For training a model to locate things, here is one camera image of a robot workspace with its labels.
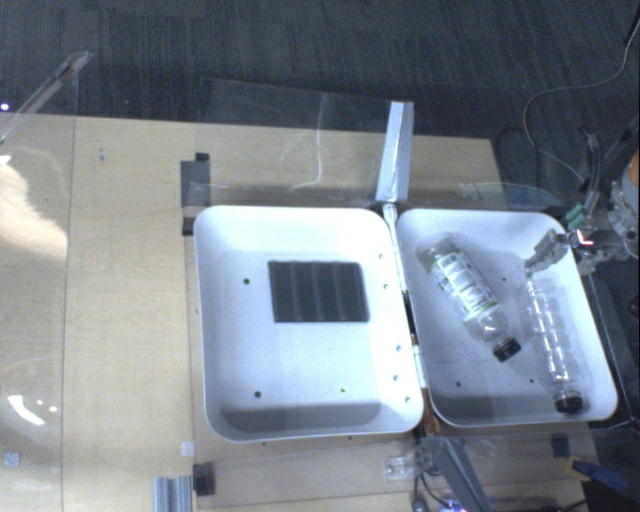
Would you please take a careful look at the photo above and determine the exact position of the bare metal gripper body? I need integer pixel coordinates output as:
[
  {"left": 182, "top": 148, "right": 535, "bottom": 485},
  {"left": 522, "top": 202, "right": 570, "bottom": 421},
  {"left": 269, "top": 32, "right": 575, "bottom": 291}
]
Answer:
[{"left": 565, "top": 225, "right": 635, "bottom": 266}]

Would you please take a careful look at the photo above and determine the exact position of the clear plastic bottle without label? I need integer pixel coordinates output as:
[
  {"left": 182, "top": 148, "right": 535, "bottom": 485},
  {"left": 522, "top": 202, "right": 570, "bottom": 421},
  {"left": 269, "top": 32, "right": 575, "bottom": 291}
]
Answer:
[{"left": 521, "top": 273, "right": 586, "bottom": 416}]

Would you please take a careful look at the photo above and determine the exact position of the clear plastic bottle green label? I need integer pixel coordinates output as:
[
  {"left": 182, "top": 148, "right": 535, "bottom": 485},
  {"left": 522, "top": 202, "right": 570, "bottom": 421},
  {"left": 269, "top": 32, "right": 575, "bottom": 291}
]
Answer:
[{"left": 416, "top": 234, "right": 523, "bottom": 364}]

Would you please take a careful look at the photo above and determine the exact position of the white plastic tray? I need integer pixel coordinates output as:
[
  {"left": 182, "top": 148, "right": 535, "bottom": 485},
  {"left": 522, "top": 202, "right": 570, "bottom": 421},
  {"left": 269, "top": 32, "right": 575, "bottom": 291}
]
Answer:
[
  {"left": 192, "top": 203, "right": 426, "bottom": 444},
  {"left": 394, "top": 207, "right": 619, "bottom": 429}
]

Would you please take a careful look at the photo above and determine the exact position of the black ribbed rectangular block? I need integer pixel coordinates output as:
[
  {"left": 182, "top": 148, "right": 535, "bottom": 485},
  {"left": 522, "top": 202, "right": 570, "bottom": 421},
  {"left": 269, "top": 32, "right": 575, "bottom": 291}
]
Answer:
[{"left": 266, "top": 259, "right": 371, "bottom": 324}]

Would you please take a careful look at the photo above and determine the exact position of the pale wood board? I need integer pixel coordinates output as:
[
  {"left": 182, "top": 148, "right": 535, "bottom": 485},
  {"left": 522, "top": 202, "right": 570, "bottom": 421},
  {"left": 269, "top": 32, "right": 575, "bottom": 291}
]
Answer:
[{"left": 182, "top": 122, "right": 599, "bottom": 512}]

